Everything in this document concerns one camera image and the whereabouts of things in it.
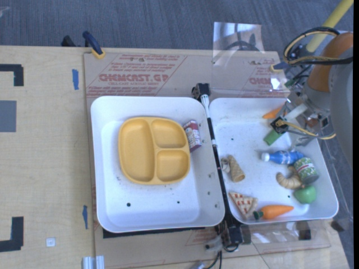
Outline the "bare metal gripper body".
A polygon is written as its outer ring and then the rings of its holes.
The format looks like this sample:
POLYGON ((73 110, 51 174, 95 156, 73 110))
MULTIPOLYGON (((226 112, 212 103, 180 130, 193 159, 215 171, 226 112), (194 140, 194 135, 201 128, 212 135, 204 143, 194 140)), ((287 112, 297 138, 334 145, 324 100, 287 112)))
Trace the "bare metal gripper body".
POLYGON ((329 113, 327 111, 323 112, 301 98, 296 99, 296 109, 300 110, 296 122, 306 135, 318 136, 329 125, 329 113))

